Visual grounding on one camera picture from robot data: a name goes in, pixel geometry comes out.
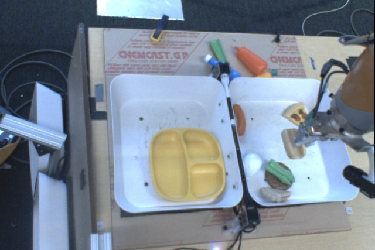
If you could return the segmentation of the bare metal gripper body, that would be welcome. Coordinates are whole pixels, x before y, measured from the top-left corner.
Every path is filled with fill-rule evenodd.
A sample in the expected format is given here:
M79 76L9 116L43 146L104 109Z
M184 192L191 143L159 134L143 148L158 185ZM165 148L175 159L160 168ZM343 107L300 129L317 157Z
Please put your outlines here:
M346 142L353 138L350 130L349 123L338 111L317 112L315 116L310 112L304 122L304 144L337 139Z

